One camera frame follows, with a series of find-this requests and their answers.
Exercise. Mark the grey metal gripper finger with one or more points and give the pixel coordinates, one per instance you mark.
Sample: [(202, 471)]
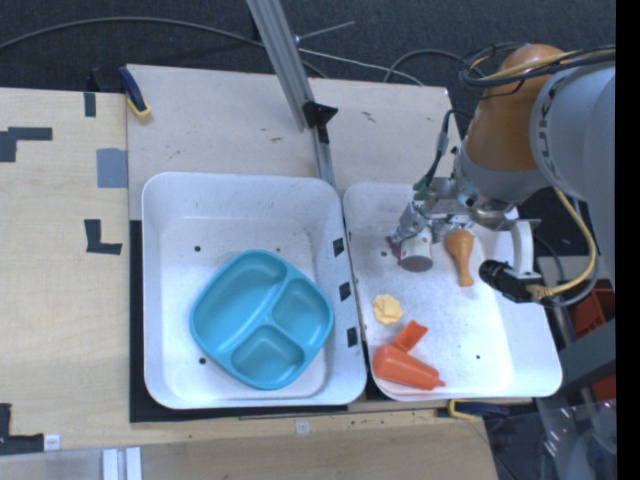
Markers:
[(438, 232), (407, 223)]

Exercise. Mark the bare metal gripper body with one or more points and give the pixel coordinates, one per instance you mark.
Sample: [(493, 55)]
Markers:
[(450, 203)]

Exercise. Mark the white can with orange dots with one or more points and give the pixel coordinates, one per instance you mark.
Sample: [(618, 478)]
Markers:
[(417, 254)]

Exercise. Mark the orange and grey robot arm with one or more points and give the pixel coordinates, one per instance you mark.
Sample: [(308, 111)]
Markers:
[(505, 128)]

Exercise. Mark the purple toy piece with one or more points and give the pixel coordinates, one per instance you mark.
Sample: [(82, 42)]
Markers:
[(393, 248)]

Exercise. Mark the tan toy chicken drumstick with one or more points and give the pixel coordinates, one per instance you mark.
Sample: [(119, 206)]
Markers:
[(461, 253)]

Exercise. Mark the yellow toy biscuit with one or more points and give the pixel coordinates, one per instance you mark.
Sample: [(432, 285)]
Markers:
[(387, 309)]

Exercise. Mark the white plastic tray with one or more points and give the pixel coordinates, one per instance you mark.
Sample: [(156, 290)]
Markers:
[(450, 328), (200, 203)]

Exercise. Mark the orange rectangular toy piece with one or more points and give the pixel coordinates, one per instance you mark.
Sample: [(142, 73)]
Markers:
[(411, 335)]

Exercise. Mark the orange toy carrot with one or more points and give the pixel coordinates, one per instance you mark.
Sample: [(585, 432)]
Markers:
[(402, 368)]

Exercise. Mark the blue divided plate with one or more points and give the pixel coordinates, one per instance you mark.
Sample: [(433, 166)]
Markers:
[(260, 318)]

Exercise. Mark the black cylinder on white bracket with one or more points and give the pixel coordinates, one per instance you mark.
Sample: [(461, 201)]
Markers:
[(505, 275)]

